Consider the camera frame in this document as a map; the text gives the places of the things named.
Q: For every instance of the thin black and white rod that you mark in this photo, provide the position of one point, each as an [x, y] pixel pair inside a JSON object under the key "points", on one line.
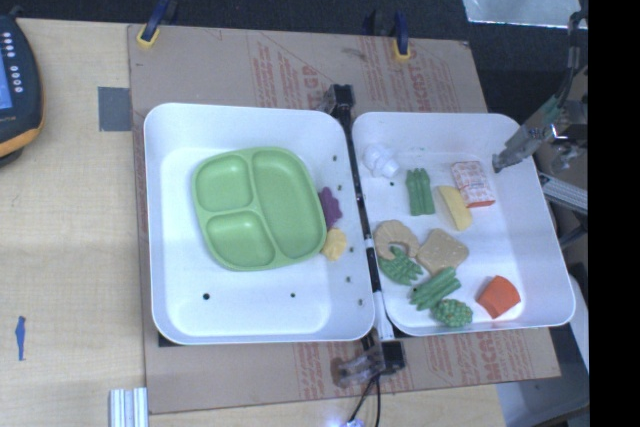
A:
{"points": [[361, 210]]}

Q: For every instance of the white plastic bottle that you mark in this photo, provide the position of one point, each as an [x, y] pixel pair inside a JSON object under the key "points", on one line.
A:
{"points": [[380, 160]]}

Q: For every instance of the green bumpy toy food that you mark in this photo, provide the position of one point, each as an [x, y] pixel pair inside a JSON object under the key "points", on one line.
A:
{"points": [[452, 312]]}

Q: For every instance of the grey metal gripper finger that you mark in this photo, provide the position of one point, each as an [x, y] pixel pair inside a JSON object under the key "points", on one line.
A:
{"points": [[509, 159], [515, 141]]}

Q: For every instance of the yellow toy cheese wedge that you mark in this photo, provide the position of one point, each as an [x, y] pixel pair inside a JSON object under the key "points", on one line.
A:
{"points": [[455, 207]]}

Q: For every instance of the orange and white carton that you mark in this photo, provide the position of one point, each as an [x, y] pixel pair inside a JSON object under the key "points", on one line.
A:
{"points": [[472, 182]]}

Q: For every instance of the purple toy grapes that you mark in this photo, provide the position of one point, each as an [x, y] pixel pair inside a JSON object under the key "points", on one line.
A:
{"points": [[331, 207]]}

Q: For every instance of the brown cardboard board red print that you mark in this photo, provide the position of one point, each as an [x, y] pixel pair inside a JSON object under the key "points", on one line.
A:
{"points": [[215, 65]]}

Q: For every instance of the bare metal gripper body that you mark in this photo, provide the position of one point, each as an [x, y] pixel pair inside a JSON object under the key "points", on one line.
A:
{"points": [[570, 122]]}

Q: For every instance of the green toy beans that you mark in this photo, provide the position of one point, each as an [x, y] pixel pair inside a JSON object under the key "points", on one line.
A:
{"points": [[435, 289]]}

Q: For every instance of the orange toy wedge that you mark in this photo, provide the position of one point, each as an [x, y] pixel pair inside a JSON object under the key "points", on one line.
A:
{"points": [[497, 297]]}

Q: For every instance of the yellow bumpy toy food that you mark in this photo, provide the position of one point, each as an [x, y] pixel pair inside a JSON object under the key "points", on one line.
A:
{"points": [[335, 245]]}

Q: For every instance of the green toy asparagus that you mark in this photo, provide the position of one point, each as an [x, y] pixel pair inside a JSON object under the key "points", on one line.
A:
{"points": [[420, 195]]}

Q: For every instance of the tan toy bread slice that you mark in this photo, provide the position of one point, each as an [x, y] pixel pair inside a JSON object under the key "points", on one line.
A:
{"points": [[442, 252]]}

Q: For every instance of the green divided plate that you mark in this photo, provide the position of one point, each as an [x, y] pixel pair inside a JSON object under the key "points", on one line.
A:
{"points": [[280, 195]]}

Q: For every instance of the white plastic tray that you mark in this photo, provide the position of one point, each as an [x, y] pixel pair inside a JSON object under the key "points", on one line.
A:
{"points": [[250, 305], [520, 245]]}

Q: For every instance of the green toy pea pods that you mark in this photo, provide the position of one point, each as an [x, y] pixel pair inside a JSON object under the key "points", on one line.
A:
{"points": [[399, 267]]}

